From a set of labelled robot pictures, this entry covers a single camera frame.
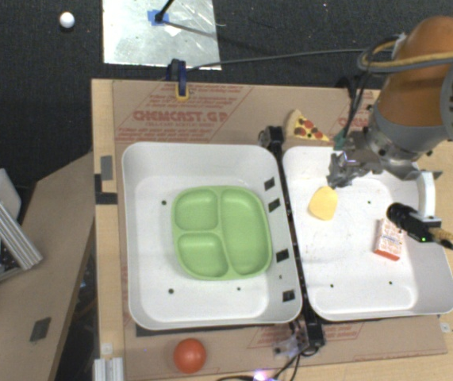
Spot brown cardboard board red print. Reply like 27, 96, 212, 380
111, 79, 449, 374

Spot toy pizza slice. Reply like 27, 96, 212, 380
282, 108, 331, 144

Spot black cylinder on white bracket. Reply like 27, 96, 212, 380
386, 170, 443, 244

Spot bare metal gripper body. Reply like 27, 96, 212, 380
341, 129, 426, 181

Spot orange and white small carton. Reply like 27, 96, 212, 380
372, 217, 407, 263

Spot red orange ball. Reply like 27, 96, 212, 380
172, 337, 208, 375

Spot green divided plate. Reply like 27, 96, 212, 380
171, 185, 273, 282

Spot white plastic tray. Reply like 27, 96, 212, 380
282, 145, 453, 322
121, 140, 304, 331

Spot thin black rod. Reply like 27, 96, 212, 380
272, 140, 319, 335

